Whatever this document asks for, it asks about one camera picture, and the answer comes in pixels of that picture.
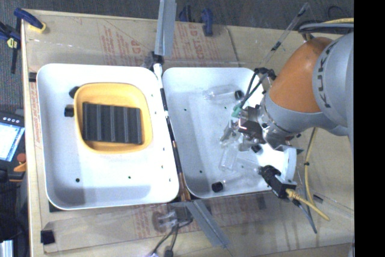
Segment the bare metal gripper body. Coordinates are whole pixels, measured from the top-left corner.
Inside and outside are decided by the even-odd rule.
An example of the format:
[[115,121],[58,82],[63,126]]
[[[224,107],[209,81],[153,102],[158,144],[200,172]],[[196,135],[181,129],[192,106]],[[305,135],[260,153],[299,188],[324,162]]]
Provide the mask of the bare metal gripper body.
[[260,144],[269,144],[273,149],[289,145],[289,141],[294,138],[294,134],[279,127],[261,105],[244,108],[240,113],[238,128],[239,132],[250,139],[256,139]]

